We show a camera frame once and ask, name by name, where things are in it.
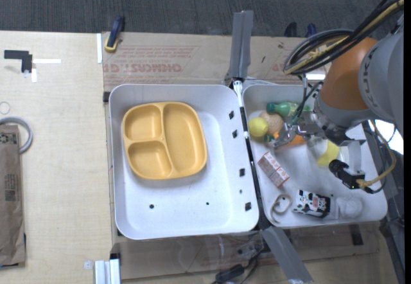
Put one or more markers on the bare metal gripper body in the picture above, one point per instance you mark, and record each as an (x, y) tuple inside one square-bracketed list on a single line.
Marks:
[(324, 128)]

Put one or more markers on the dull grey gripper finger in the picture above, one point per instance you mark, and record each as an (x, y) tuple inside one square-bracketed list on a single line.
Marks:
[(282, 138), (293, 129)]

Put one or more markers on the orange carrot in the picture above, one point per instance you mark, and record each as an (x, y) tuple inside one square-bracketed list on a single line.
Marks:
[(298, 140)]

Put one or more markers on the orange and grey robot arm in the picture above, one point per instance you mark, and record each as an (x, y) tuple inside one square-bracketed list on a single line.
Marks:
[(348, 83)]

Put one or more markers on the beige round bread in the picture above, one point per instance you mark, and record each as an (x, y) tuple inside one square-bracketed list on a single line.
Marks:
[(273, 121)]

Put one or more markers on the green plastic bottle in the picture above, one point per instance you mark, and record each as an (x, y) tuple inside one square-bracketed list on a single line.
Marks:
[(284, 107)]

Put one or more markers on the yellow banana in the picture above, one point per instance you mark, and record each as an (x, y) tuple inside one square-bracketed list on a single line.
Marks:
[(329, 154)]

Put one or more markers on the yellow lemon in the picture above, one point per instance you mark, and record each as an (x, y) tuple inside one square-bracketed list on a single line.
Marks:
[(257, 127)]

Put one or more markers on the orange and white carton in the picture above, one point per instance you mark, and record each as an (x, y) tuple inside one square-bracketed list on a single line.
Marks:
[(273, 169)]

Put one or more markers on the white plastic tray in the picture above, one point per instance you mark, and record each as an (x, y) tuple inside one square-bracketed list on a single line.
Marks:
[(180, 205), (308, 180)]

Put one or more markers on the black and white cow-print carton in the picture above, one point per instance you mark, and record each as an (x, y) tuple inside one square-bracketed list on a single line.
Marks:
[(311, 204)]

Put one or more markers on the tan rubber band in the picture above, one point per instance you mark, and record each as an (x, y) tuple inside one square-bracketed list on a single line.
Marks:
[(278, 212)]

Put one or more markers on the clear plastic bottle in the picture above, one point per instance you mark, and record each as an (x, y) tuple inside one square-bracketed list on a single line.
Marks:
[(348, 207)]

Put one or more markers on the yellow divided plate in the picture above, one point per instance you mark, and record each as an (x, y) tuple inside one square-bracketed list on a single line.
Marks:
[(180, 135)]

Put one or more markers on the brown cardboard board, red print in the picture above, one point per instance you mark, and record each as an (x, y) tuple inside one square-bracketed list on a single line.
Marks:
[(192, 58)]

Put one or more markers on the brown paper bag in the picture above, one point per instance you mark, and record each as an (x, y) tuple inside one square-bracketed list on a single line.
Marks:
[(11, 196)]

